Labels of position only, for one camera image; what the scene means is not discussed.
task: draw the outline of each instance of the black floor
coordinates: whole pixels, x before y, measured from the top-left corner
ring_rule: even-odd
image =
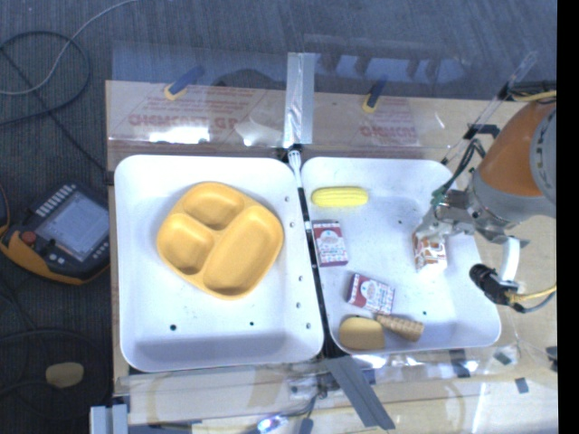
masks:
[[[63,36],[125,1],[0,0],[0,90],[39,84]],[[147,0],[103,13],[75,42],[41,88],[0,94],[0,184],[13,216],[62,182],[77,180],[106,195],[104,82],[172,80],[155,64],[167,58],[163,47],[251,53],[239,56],[261,57],[270,67],[288,52],[325,53],[317,88],[344,92],[364,91],[372,79],[333,75],[333,55],[361,56],[371,47],[378,58],[432,61],[423,76],[392,79],[387,94],[491,99],[530,52],[537,61],[525,80],[556,80],[557,0]],[[229,85],[278,86],[238,68],[225,66]],[[33,326],[60,330],[0,337],[0,431],[89,432],[82,413],[108,401],[102,395],[110,368],[94,349],[109,362],[109,273],[74,287],[38,278],[2,256],[0,291],[0,336]],[[40,383],[44,369],[63,361],[82,362],[87,374],[74,389],[51,392]]]

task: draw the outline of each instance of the wooden cork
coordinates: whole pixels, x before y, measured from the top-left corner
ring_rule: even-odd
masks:
[[[424,323],[408,320],[406,318],[399,318],[390,315],[377,315],[375,320],[385,329],[414,343],[420,339],[420,336],[424,331]]]

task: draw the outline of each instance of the brown cylinder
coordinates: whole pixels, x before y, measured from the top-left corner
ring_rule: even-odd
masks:
[[[504,193],[541,196],[529,164],[536,127],[556,103],[528,103],[503,127],[479,166],[482,180]]]

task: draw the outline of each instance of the black connector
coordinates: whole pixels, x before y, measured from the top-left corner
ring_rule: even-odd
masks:
[[[483,264],[474,265],[470,269],[469,275],[475,285],[485,293],[485,296],[500,306],[509,305],[507,292],[517,292],[518,290],[517,283],[501,280],[496,270]]]

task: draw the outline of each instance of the yellow corn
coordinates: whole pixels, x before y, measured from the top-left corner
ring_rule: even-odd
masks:
[[[368,193],[359,186],[333,186],[318,188],[311,201],[320,207],[359,206],[368,202]]]

